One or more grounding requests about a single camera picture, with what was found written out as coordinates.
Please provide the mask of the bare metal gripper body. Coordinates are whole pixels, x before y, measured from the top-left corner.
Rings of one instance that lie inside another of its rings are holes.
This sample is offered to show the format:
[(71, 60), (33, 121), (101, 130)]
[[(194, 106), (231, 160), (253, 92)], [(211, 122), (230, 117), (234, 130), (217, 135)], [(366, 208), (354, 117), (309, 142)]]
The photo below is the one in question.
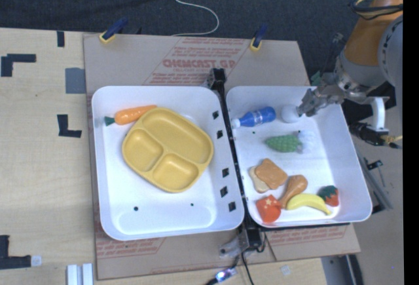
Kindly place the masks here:
[(341, 104), (344, 100), (362, 103), (369, 87), (357, 82), (347, 73), (324, 73), (313, 78), (314, 105), (325, 107), (330, 104)]

